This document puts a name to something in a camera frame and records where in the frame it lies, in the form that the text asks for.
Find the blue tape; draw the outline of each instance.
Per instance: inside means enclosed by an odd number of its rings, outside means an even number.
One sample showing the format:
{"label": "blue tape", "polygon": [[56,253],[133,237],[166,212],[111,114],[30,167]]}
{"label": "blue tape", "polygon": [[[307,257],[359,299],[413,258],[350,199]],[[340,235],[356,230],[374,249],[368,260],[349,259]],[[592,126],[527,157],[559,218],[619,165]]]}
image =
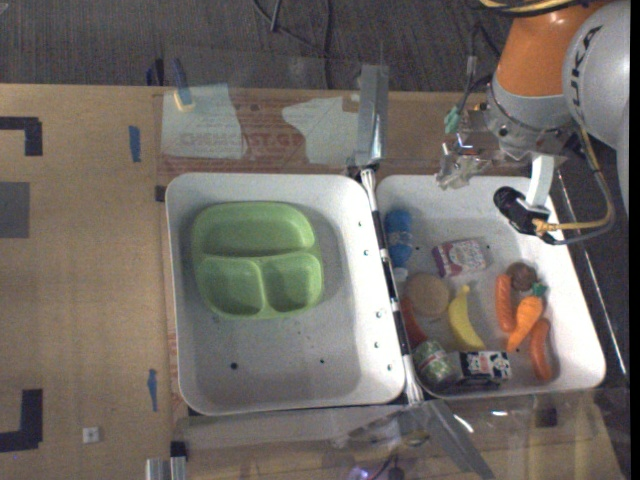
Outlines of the blue tape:
{"label": "blue tape", "polygon": [[149,388],[149,395],[151,396],[151,408],[153,412],[158,412],[158,378],[156,377],[158,372],[153,368],[149,370],[149,377],[147,377],[147,387]]}
{"label": "blue tape", "polygon": [[134,162],[141,162],[140,128],[137,126],[129,126],[129,148],[131,149],[131,159]]}

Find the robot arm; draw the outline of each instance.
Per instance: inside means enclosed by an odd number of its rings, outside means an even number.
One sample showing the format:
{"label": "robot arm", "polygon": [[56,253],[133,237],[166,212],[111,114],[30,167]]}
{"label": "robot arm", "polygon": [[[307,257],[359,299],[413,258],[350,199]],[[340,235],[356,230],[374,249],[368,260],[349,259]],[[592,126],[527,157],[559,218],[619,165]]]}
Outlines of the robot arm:
{"label": "robot arm", "polygon": [[516,229],[542,236],[541,229],[553,228],[533,221],[548,215],[541,205],[553,169],[564,160],[569,138],[582,133],[588,140],[587,132],[617,150],[628,212],[630,0],[525,0],[517,8],[480,1],[517,17],[486,102],[462,110],[456,140],[443,145],[440,186],[464,186],[496,162],[531,162],[526,198],[502,193],[495,199],[522,214]]}

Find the black tape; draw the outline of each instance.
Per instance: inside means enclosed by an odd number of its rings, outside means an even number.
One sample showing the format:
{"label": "black tape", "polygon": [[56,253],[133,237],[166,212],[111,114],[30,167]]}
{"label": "black tape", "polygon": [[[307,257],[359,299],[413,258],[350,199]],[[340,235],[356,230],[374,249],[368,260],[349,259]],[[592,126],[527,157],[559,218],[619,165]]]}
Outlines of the black tape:
{"label": "black tape", "polygon": [[0,181],[0,238],[29,238],[29,183]]}
{"label": "black tape", "polygon": [[171,457],[184,457],[188,461],[187,443],[184,441],[171,441]]}
{"label": "black tape", "polygon": [[41,389],[22,391],[20,429],[0,433],[0,453],[34,450],[43,440],[43,394]]}
{"label": "black tape", "polygon": [[155,199],[158,203],[164,203],[167,187],[164,185],[156,185],[154,188]]}
{"label": "black tape", "polygon": [[555,407],[538,409],[534,413],[536,428],[552,428],[558,426],[558,411]]}
{"label": "black tape", "polygon": [[164,60],[162,58],[157,58],[154,61],[153,65],[156,70],[158,85],[160,87],[163,87],[164,86]]}
{"label": "black tape", "polygon": [[391,300],[397,300],[398,294],[396,293],[396,286],[393,283],[393,275],[391,274],[391,264],[387,259],[382,260],[382,269],[384,270],[384,277],[387,281],[387,288],[389,290],[389,298]]}
{"label": "black tape", "polygon": [[25,156],[42,156],[42,123],[37,117],[0,117],[0,130],[24,130]]}
{"label": "black tape", "polygon": [[400,311],[393,312],[393,319],[396,322],[396,331],[398,332],[398,341],[400,342],[400,351],[403,356],[411,354],[411,348],[409,347],[409,336],[407,330],[404,327],[404,320],[402,320],[402,313]]}

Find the clear plastic panel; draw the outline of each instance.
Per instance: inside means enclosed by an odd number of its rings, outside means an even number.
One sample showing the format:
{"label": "clear plastic panel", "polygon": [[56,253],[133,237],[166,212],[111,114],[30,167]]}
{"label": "clear plastic panel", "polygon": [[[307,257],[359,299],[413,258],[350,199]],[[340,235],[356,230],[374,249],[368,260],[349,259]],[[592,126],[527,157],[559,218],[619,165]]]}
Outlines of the clear plastic panel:
{"label": "clear plastic panel", "polygon": [[191,417],[179,431],[193,443],[194,477],[620,480],[630,478],[629,403],[622,388],[450,401],[462,453],[443,439],[432,402],[249,417],[226,439],[226,419]]}
{"label": "clear plastic panel", "polygon": [[[324,90],[336,66],[348,73],[349,90]],[[346,172],[358,137],[360,69],[208,48],[165,60],[168,87],[155,102],[158,184],[186,172]]]}

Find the metal bracket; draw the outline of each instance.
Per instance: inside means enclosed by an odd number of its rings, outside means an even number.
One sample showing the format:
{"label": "metal bracket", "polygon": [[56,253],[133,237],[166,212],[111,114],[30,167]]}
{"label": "metal bracket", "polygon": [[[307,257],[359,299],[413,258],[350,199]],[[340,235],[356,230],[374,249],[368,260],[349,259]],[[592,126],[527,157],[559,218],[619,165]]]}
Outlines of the metal bracket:
{"label": "metal bracket", "polygon": [[358,142],[352,163],[366,167],[385,156],[389,109],[389,68],[365,64],[360,75]]}
{"label": "metal bracket", "polygon": [[186,457],[171,457],[169,461],[147,459],[145,480],[187,480]]}
{"label": "metal bracket", "polygon": [[400,414],[398,423],[405,435],[415,433],[415,430],[426,432],[451,457],[460,471],[473,471],[483,480],[495,479],[468,432],[444,400],[430,400],[418,408],[405,410]]}

